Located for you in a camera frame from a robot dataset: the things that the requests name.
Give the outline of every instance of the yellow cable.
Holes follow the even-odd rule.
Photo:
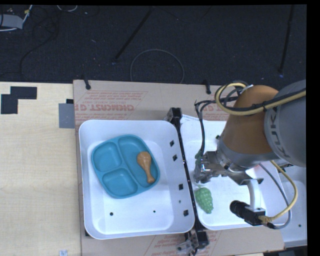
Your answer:
[[[290,97],[287,97],[287,98],[284,98],[284,99],[281,99],[281,100],[278,100],[276,102],[273,102],[273,103],[270,103],[270,104],[267,104],[265,105],[264,107],[261,106],[261,107],[257,107],[255,109],[251,109],[251,110],[246,110],[246,111],[234,111],[234,110],[230,110],[228,109],[227,107],[225,107],[221,102],[220,102],[220,95],[221,93],[223,92],[223,90],[225,90],[226,88],[228,87],[235,87],[235,86],[240,86],[242,88],[245,88],[246,85],[243,84],[243,83],[240,83],[240,82],[236,82],[236,83],[229,83],[227,85],[224,85],[222,87],[220,87],[216,94],[215,94],[215,102],[216,104],[225,112],[227,112],[228,114],[231,114],[231,115],[235,115],[235,116],[248,116],[248,115],[253,115],[253,114],[256,114],[256,113],[259,113],[259,112],[262,112],[264,111],[265,109],[271,109],[271,108],[274,108],[274,107],[277,107],[279,105],[282,105],[282,104],[285,104],[285,103],[288,103],[288,102],[291,102],[291,101],[294,101],[296,99],[299,99],[299,98],[302,98],[304,96],[306,96],[306,91],[302,91],[302,92],[299,92],[293,96],[290,96]]]
[[[258,218],[263,222],[263,223],[269,223],[269,222],[272,222],[274,221],[275,219],[281,217],[282,215],[284,215],[286,212],[288,212],[296,203],[297,201],[297,198],[298,198],[298,189],[297,189],[297,186],[296,184],[294,183],[294,181],[279,167],[279,165],[277,165],[275,163],[275,161],[271,160],[270,161],[278,171],[280,171],[287,179],[288,181],[292,184],[293,186],[293,189],[294,189],[294,196],[293,196],[293,199],[291,201],[291,203],[284,209],[282,210],[281,212],[279,212],[277,215],[273,216],[273,217],[268,217],[268,216],[259,216]]]

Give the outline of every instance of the white tray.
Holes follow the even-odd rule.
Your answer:
[[[217,149],[216,136],[221,135],[225,121],[203,121],[205,131],[204,151],[215,151]],[[202,144],[202,133],[200,122],[188,120],[181,125],[181,136],[185,151],[185,158],[194,190],[198,189],[195,183],[195,155]],[[270,163],[264,162],[263,165],[275,177],[282,186],[277,169]],[[249,169],[246,173],[252,178],[264,178],[259,185],[261,193],[261,207],[266,209],[266,215],[272,217],[287,207],[286,202],[276,184],[270,176],[258,165]],[[234,200],[250,204],[250,194],[248,186],[238,185],[229,177],[212,177],[208,183],[199,185],[207,187],[213,197],[212,213],[207,214],[198,204],[196,205],[199,221],[209,230],[223,230],[243,227],[253,227],[246,223],[242,218],[237,217],[230,211],[230,203]],[[288,214],[276,219],[273,223],[280,225],[286,222]]]
[[[93,149],[122,135],[140,137],[160,171],[155,186],[128,198],[104,190],[91,163]],[[195,223],[176,128],[167,121],[88,120],[79,129],[84,226],[95,239],[185,233]]]

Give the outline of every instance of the gray cable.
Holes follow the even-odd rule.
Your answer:
[[[289,205],[289,201],[287,199],[287,196],[286,196],[285,192],[281,189],[281,187],[280,187],[279,183],[276,181],[275,177],[273,177],[273,175],[261,163],[259,165],[266,171],[267,174],[269,174],[271,179],[274,181],[274,183],[276,184],[276,186],[280,190],[280,192],[281,192],[281,194],[282,194],[282,196],[283,196],[283,198],[285,200],[286,205],[288,206]],[[273,229],[275,229],[275,230],[283,229],[284,227],[286,227],[289,224],[289,222],[291,221],[291,217],[292,217],[292,213],[291,213],[291,209],[290,209],[288,211],[288,219],[286,220],[286,222],[283,225],[280,225],[280,226],[276,226],[275,225]]]
[[[184,69],[182,63],[181,63],[180,60],[179,60],[176,56],[174,56],[172,53],[170,53],[170,52],[168,52],[168,51],[166,51],[166,50],[161,50],[161,49],[149,49],[149,50],[145,50],[145,51],[139,53],[139,54],[133,59],[133,61],[131,62],[131,66],[130,66],[130,80],[133,82],[132,67],[133,67],[135,61],[137,60],[137,58],[138,58],[140,55],[145,54],[145,53],[148,53],[148,52],[151,52],[151,51],[163,52],[163,53],[169,54],[169,55],[171,55],[172,57],[175,58],[175,60],[180,64],[181,69],[182,69],[182,78],[181,78],[181,81],[179,82],[179,84],[182,84],[183,80],[185,79],[185,69]]]

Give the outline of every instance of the light wood surface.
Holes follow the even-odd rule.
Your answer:
[[[72,84],[0,82],[37,87],[18,114],[0,114],[0,255],[81,255],[75,129],[59,128],[59,103]]]

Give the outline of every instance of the blue plate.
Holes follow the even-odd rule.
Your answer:
[[[150,172],[153,183],[137,162],[140,152],[151,156]],[[105,191],[114,198],[128,198],[149,190],[159,180],[160,171],[146,143],[135,135],[123,135],[96,146],[91,154],[93,169]]]

